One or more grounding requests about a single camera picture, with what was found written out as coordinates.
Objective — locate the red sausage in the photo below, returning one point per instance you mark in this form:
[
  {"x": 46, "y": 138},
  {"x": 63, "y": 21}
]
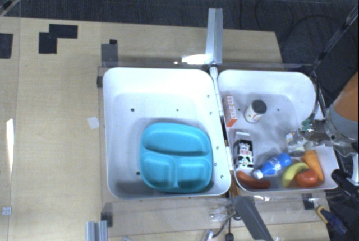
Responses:
[{"x": 252, "y": 181}]

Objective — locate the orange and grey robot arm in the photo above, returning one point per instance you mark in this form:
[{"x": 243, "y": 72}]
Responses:
[{"x": 345, "y": 105}]

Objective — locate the silver can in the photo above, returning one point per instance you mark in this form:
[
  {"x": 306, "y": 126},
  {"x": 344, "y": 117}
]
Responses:
[{"x": 296, "y": 150}]

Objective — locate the white plastic tray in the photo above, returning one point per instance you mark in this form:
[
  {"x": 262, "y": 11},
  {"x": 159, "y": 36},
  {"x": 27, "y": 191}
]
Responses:
[
  {"x": 126, "y": 88},
  {"x": 280, "y": 85}
]

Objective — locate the red tomato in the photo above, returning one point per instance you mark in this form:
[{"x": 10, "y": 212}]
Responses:
[{"x": 307, "y": 178}]

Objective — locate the blue divided plate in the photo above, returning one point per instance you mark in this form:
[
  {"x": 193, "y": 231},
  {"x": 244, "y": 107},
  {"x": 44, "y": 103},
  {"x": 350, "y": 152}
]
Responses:
[{"x": 174, "y": 155}]

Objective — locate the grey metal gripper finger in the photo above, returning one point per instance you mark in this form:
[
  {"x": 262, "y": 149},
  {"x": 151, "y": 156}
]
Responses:
[
  {"x": 290, "y": 139},
  {"x": 300, "y": 136}
]

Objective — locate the orange and white carton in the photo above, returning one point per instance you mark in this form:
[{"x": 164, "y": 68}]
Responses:
[{"x": 230, "y": 112}]

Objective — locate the orange carrot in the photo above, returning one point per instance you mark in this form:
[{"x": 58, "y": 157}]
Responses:
[{"x": 314, "y": 161}]

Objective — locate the blue and white bottle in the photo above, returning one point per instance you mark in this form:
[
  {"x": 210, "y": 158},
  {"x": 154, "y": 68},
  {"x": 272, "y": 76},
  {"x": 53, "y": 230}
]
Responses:
[{"x": 273, "y": 165}]

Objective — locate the black cylinder on white bracket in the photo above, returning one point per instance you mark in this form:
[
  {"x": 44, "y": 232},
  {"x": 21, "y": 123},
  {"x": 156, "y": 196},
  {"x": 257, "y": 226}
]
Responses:
[{"x": 340, "y": 176}]

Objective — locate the yellow banana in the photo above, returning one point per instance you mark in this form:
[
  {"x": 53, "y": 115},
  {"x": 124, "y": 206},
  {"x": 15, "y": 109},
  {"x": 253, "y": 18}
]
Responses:
[{"x": 291, "y": 174}]

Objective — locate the cow print milk carton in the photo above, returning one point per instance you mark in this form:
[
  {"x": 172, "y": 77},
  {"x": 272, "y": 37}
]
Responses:
[{"x": 244, "y": 154}]

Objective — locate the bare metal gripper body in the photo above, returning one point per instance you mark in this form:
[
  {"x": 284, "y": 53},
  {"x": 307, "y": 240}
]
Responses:
[{"x": 319, "y": 134}]

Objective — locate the white can with black lid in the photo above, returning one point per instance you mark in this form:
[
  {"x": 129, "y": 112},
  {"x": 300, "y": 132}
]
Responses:
[{"x": 254, "y": 112}]

